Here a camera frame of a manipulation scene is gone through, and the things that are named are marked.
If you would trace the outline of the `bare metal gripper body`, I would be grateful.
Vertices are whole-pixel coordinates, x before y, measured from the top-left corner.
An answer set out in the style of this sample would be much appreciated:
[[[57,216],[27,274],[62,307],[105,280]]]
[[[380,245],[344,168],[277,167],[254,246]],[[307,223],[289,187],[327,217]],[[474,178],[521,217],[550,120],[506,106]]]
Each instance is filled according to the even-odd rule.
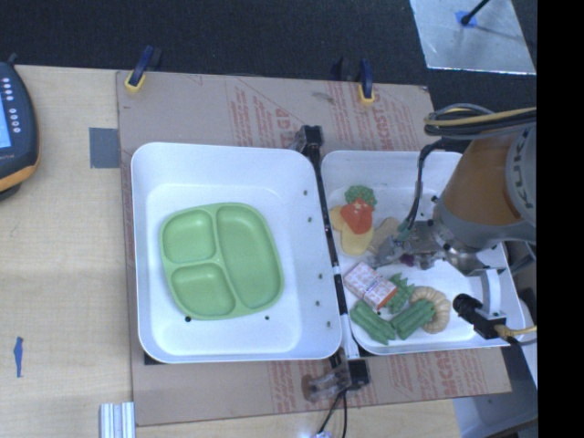
[[[401,242],[403,253],[410,259],[412,252],[443,250],[444,262],[450,264],[461,274],[474,274],[480,271],[478,249],[464,244],[439,220],[405,223],[397,241]]]

